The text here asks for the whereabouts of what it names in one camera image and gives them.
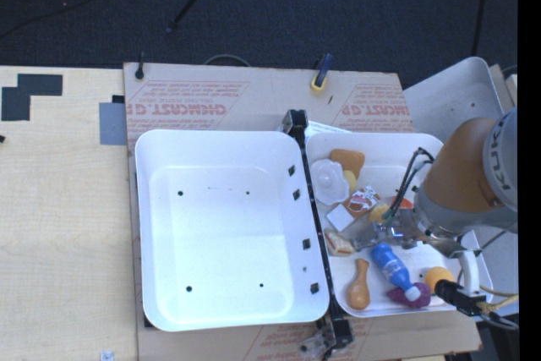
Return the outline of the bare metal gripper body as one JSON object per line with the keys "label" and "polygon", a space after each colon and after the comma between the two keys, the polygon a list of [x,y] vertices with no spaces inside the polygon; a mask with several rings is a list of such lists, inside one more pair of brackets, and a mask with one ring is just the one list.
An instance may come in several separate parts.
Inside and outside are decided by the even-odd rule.
{"label": "bare metal gripper body", "polygon": [[413,220],[413,210],[392,210],[384,211],[381,216],[381,222],[388,227],[393,227],[393,235],[375,235],[380,243],[388,243],[401,247],[403,249],[413,249],[419,243],[425,241],[425,234],[417,227]]}

